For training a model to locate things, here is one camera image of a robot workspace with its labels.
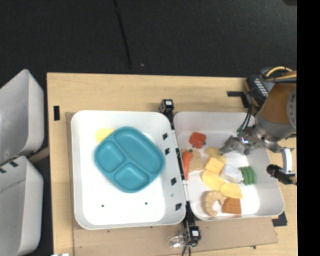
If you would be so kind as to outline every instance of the white box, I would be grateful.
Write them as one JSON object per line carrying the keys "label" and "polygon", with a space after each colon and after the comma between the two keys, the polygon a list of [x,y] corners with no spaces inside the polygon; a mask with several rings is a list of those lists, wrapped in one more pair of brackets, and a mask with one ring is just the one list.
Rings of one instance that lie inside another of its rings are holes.
{"label": "white box", "polygon": [[44,92],[28,70],[0,90],[0,253],[21,256],[41,239],[44,178],[27,156],[45,137]]}
{"label": "white box", "polygon": [[[201,196],[210,191],[201,180],[201,171],[189,174],[182,181],[176,149],[191,149],[189,138],[193,132],[207,136],[201,149],[202,160],[206,147],[221,148],[229,136],[236,136],[245,113],[181,112],[174,118],[175,132],[167,117],[156,112],[81,111],[71,119],[71,150],[73,165],[74,213],[77,222],[85,229],[112,229],[173,225],[183,221],[186,202],[190,200],[195,216],[204,221],[225,218],[254,218],[278,216],[284,210],[284,201],[278,181],[266,171],[270,164],[265,148],[245,156],[241,147],[226,154],[228,164],[239,168],[252,166],[257,174],[257,184],[240,185],[244,198],[243,214],[234,216],[221,213],[216,218],[206,215],[201,206]],[[146,135],[165,154],[163,173],[144,190],[130,194],[120,191],[97,168],[94,152],[99,143],[95,139],[101,129],[133,127]]]}

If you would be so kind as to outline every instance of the orange carrot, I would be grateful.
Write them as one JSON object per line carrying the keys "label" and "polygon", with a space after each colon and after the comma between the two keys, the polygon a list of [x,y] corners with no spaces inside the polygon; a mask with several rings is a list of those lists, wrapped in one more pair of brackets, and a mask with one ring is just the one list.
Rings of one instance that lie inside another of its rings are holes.
{"label": "orange carrot", "polygon": [[187,181],[189,180],[189,165],[193,157],[194,155],[190,151],[184,152],[182,155],[184,176]]}

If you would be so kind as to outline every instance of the red block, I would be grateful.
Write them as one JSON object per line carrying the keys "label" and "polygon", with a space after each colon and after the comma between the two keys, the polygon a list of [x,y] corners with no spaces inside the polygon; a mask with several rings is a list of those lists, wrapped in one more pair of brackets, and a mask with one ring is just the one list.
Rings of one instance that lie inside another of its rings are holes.
{"label": "red block", "polygon": [[191,135],[189,142],[195,148],[201,149],[203,147],[203,145],[205,144],[206,139],[207,139],[206,135],[195,131]]}

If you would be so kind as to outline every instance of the blue plate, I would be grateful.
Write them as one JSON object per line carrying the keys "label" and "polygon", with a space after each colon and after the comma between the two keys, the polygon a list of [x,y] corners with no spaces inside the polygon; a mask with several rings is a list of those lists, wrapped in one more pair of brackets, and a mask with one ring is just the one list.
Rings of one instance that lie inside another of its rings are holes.
{"label": "blue plate", "polygon": [[98,168],[127,193],[143,190],[164,170],[164,154],[143,133],[123,127],[110,134],[96,149]]}

